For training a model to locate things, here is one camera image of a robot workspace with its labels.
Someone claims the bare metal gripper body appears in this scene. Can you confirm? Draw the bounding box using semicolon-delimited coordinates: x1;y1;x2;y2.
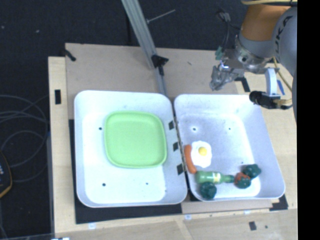
211;48;271;84

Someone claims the white plastic tray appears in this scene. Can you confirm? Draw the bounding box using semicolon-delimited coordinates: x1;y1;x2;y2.
73;89;189;208
173;93;286;203

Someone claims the white and yellow fried egg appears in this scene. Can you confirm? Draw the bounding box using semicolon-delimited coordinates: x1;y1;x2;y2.
190;140;213;169

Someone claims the orange sausage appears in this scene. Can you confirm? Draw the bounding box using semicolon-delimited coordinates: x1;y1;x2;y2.
184;144;198;175

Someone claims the green broccoli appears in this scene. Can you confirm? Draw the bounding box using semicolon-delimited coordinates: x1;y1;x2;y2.
199;181;218;200
242;163;262;180

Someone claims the green bottle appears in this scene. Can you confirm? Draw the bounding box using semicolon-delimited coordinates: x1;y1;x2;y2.
194;170;236;185

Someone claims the green plate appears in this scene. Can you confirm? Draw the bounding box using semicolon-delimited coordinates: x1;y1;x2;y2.
103;110;168;170

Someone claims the green and orange toy vegetable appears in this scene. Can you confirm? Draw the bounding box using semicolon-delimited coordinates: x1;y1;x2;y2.
234;172;252;190

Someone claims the brown cardboard board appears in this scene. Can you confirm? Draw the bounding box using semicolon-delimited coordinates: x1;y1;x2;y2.
64;42;274;214

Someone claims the black cylinder on white bracket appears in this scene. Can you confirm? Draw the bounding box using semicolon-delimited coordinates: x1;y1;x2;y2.
248;67;282;110

